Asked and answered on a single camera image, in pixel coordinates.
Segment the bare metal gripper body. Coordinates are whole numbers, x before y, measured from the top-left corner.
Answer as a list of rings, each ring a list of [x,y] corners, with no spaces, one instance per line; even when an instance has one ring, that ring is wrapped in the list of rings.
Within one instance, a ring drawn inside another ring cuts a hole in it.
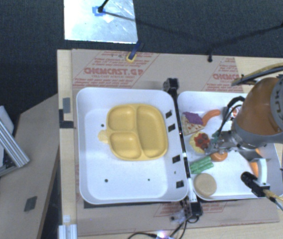
[[[218,136],[216,148],[226,148],[228,152],[238,150],[241,147],[241,139],[235,132],[222,131]]]

